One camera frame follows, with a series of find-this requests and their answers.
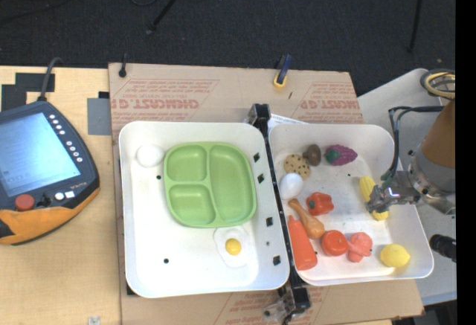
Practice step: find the fried egg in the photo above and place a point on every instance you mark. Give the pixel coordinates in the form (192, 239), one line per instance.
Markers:
(233, 246)

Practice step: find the white plastic tray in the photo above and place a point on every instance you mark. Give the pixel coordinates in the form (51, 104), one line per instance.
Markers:
(186, 260)
(349, 204)

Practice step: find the purple grapes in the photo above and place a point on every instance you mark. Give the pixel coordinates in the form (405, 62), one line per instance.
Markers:
(343, 155)

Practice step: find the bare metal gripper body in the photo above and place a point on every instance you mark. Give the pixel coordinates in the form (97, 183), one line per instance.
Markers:
(403, 189)

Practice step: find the red ketchup bottle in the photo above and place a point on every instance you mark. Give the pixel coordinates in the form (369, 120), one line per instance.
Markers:
(302, 245)

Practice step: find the brown chocolate chip cookie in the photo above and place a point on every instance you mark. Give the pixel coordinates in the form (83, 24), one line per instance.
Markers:
(296, 166)

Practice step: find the red tomato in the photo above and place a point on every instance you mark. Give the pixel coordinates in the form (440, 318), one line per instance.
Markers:
(334, 242)

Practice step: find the brown chicken drumstick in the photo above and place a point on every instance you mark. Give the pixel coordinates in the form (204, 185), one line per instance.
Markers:
(310, 223)

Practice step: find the brown cardboard board red print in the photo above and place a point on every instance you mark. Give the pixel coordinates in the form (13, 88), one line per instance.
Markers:
(230, 96)

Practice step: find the white egg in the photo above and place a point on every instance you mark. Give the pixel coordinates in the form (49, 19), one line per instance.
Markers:
(291, 186)
(150, 155)

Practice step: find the black cylinder on white bracket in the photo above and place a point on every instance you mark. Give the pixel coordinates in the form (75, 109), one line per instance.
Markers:
(444, 245)

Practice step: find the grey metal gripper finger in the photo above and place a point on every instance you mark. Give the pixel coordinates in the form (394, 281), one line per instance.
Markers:
(381, 192)
(373, 205)

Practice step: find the brown mushroom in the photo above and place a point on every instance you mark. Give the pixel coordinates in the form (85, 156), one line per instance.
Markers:
(313, 155)

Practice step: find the pink toy food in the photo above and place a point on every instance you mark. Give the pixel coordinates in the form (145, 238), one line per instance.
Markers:
(360, 245)

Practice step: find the yellow lemon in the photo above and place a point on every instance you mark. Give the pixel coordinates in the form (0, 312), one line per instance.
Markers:
(395, 255)

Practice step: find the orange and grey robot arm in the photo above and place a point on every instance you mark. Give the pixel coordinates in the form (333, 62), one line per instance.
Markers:
(440, 145)

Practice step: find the yellow corn cob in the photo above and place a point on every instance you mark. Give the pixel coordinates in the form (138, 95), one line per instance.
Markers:
(366, 186)

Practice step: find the thin black rod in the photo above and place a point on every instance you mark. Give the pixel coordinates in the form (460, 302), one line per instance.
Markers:
(275, 182)

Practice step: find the green divided plate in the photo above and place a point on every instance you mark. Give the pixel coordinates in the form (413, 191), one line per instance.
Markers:
(230, 186)

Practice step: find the red bell pepper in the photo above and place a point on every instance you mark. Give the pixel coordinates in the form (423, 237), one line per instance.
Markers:
(320, 203)

